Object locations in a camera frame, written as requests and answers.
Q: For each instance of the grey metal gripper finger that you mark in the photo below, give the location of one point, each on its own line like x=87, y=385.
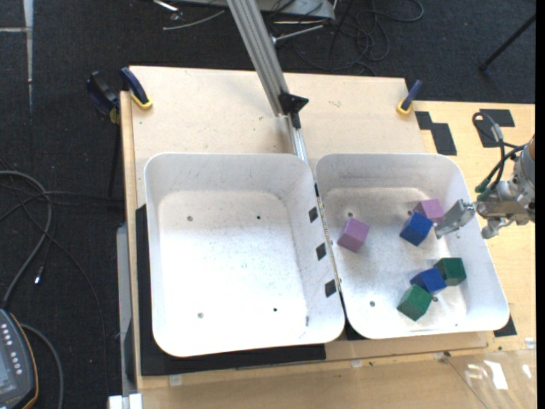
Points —
x=454, y=219
x=493, y=228

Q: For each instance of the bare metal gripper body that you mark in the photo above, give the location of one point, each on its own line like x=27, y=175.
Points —
x=506, y=206

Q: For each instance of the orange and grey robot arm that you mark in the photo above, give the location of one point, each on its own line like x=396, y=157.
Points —
x=530, y=149

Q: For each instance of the purple cube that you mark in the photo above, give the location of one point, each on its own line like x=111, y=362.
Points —
x=433, y=208
x=353, y=235

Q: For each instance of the blue cube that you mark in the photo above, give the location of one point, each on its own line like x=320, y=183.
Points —
x=416, y=229
x=429, y=280

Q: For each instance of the green cube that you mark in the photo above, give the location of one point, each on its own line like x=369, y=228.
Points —
x=414, y=303
x=452, y=270

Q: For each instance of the white plastic tray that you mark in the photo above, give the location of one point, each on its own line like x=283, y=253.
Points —
x=383, y=266
x=230, y=271

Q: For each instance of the thin black and white rod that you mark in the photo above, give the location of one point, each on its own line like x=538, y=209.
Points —
x=327, y=228

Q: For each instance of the pale wood board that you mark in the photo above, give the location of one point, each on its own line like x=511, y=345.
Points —
x=213, y=113

